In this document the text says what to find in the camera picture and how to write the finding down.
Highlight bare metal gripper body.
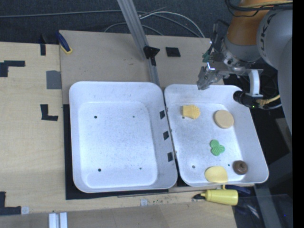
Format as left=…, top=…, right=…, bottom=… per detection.
left=200, top=53, right=254, bottom=82

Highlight yellow ridged toy biscuit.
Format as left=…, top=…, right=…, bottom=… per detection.
left=182, top=104, right=201, bottom=120

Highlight beige round biscuit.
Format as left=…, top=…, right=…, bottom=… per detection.
left=213, top=109, right=235, bottom=130

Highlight white plastic tray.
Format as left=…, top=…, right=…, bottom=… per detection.
left=163, top=84, right=270, bottom=188
left=68, top=80, right=179, bottom=194

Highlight green ridged toy grapes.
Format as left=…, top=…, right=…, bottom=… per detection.
left=209, top=139, right=226, bottom=157

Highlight brown doughnut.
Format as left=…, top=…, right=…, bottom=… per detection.
left=232, top=160, right=249, bottom=176

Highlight yellow oval toy food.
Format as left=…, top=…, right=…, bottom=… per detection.
left=204, top=165, right=229, bottom=184

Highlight pale wood board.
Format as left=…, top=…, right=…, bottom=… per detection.
left=58, top=29, right=256, bottom=200

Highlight yellow squeeze bottle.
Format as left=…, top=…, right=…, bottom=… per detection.
left=200, top=189, right=239, bottom=207

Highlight black cylinder on white bracket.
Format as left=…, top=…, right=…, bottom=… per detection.
left=233, top=69, right=264, bottom=109

